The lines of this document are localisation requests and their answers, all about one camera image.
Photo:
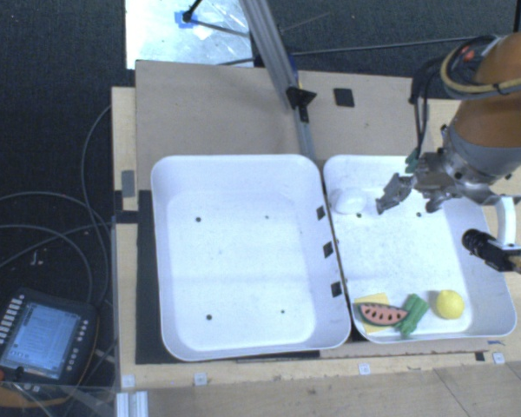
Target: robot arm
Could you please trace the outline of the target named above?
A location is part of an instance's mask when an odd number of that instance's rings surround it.
[[[376,201],[377,210],[382,214],[397,206],[416,189],[428,199],[429,213],[440,209],[448,199],[459,197],[482,206],[496,206],[499,213],[503,212],[506,205],[521,200],[520,196],[506,200],[506,196],[491,190],[494,182],[509,178],[521,165],[521,33],[473,39],[441,61],[439,74],[446,91],[462,102],[450,124],[442,127],[442,147],[421,155],[427,113],[424,105],[421,125],[419,94],[428,84],[432,66],[438,63],[430,61],[413,79],[410,102],[416,104],[419,140],[407,161],[407,172],[412,174],[393,176],[384,195]],[[466,239],[463,243],[478,242],[482,255],[503,255],[501,267],[498,261],[489,264],[495,269],[521,273],[521,260],[514,259],[520,258],[521,249],[514,253],[514,242],[505,239],[506,229],[514,229],[515,215],[498,215],[498,219],[498,240],[488,235],[486,240],[480,236],[480,241]],[[483,252],[483,243],[500,248],[500,253]],[[475,248],[467,248],[479,255]]]

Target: empty white tray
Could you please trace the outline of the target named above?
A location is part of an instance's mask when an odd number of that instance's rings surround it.
[[[171,354],[201,361],[345,341],[351,317],[311,161],[166,157],[153,168],[152,193]]]
[[[349,297],[384,292],[390,304],[401,307],[414,293],[432,305],[440,290],[451,289],[464,298],[465,311],[458,320],[444,320],[431,309],[406,339],[393,328],[368,334],[353,308],[356,328],[377,343],[509,334],[517,319],[504,275],[461,244],[469,228],[488,231],[481,207],[454,199],[427,214],[426,200],[413,190],[399,206],[377,213],[375,199],[405,166],[405,158],[397,156],[335,156],[325,165],[330,203],[336,203],[339,190],[351,190],[359,204],[352,215],[331,207]]]

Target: toy watermelon slice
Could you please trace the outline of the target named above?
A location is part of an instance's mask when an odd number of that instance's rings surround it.
[[[377,302],[362,302],[359,304],[359,311],[363,320],[374,326],[394,326],[403,321],[409,314],[402,308]]]

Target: wooden table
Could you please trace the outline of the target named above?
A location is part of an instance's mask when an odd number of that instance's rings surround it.
[[[160,157],[299,151],[292,114],[281,106],[263,69],[138,63],[136,73],[135,89],[112,90],[114,179],[115,189],[125,194],[124,210],[138,209],[136,194],[139,189],[149,189],[147,171]],[[415,135],[412,107],[407,103],[408,79],[300,72],[300,80],[305,89],[318,93],[309,106],[318,164],[337,154],[406,156],[411,152]],[[337,107],[333,100],[334,88],[352,89],[355,107]],[[432,137],[427,141],[427,148],[432,147],[432,141],[439,142],[439,126],[451,120],[457,106],[454,101],[431,102],[429,131]],[[164,144],[160,148],[147,149],[143,145],[147,137],[143,131],[147,129],[152,135],[163,134]],[[123,179],[122,172],[126,172],[125,175],[133,172],[131,175],[135,178]],[[499,193],[521,194],[521,169],[511,180],[499,182],[494,189]],[[521,244],[521,203],[517,212]],[[486,214],[491,230],[495,230],[495,213],[486,211]],[[508,362],[521,361],[521,276],[508,274],[518,324],[511,335],[493,339],[496,341],[493,343],[486,339],[399,345],[362,342],[322,351],[318,360],[136,365],[136,242],[135,224],[115,226],[115,291],[124,390],[190,387],[197,373],[207,374],[209,386],[233,385],[232,394],[246,393],[250,388],[247,384],[256,381],[280,385],[285,381],[315,379],[320,387],[332,388],[336,383],[329,379],[358,376],[360,363],[368,364],[372,374],[391,374],[413,370],[434,373],[436,368],[491,365],[490,353],[484,362],[476,361],[475,353],[485,351],[501,352]],[[276,389],[288,387],[281,385]]]

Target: yellow ball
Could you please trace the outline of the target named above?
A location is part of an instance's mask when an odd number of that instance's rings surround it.
[[[465,303],[457,292],[442,290],[436,299],[436,310],[442,318],[455,320],[463,314]]]

